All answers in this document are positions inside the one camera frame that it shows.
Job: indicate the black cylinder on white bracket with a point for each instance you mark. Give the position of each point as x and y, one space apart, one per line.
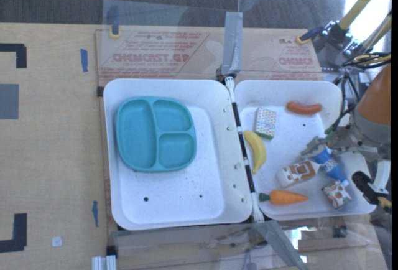
367 186

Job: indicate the yellow banana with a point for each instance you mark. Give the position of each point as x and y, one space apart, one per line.
258 147

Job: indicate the thin black and white rod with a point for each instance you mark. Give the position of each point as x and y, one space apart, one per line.
241 138

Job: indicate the orange sausage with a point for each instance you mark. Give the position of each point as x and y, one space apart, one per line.
303 108

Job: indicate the white carton with orange print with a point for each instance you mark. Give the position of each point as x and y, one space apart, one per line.
337 194

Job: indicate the blue and white bottle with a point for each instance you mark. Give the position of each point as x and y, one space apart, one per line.
332 167

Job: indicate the orange carrot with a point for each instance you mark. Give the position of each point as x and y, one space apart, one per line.
287 198

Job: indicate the brown and white carton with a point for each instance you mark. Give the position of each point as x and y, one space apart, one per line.
295 174

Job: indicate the white patterned carton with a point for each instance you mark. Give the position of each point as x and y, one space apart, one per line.
265 122

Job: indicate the white plastic tray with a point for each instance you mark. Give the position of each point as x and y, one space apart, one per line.
292 144
174 194

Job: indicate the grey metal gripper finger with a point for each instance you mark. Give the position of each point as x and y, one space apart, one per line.
308 149
322 144

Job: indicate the brown cardboard board red print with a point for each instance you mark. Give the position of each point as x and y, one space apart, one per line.
149 57

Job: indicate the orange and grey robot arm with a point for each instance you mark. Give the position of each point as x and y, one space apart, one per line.
374 100

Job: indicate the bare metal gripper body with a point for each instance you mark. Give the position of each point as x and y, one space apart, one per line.
351 139

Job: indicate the blue divided plate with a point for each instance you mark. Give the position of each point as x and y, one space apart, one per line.
140 135

